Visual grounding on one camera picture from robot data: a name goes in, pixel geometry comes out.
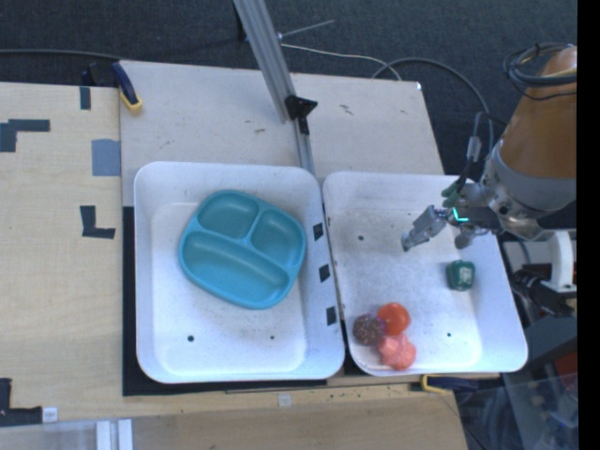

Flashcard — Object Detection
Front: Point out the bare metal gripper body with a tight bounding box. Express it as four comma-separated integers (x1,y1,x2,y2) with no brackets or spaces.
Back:
443,175,541,242

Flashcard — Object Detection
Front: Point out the white plastic tray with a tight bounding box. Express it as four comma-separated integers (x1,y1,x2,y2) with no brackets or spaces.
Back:
133,160,347,384
322,171,530,378

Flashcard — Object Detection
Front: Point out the red toy tomato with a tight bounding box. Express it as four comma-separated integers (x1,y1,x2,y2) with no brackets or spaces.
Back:
377,302,413,338

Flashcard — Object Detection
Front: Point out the brown sprinkled doughnut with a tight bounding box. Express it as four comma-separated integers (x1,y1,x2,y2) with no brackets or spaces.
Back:
352,313,386,347

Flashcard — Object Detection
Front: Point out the pink lumpy toy food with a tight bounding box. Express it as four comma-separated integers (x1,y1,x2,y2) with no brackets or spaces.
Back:
378,334,418,371

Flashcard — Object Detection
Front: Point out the blue divided plate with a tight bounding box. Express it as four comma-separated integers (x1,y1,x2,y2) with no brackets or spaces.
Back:
177,188,308,311

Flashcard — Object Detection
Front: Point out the black cylinder on white bracket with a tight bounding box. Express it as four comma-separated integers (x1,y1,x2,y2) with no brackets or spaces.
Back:
512,230,578,316

